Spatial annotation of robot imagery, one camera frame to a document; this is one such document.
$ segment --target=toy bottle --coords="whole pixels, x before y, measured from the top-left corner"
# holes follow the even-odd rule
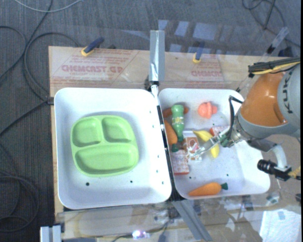
[[[183,141],[184,130],[184,107],[182,105],[174,105],[172,110],[172,127],[177,135],[178,142]]]

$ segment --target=green divided tray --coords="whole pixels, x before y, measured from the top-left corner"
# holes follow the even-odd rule
[[[71,128],[71,147],[77,169],[88,176],[123,174],[139,159],[131,125],[115,115],[79,119]]]

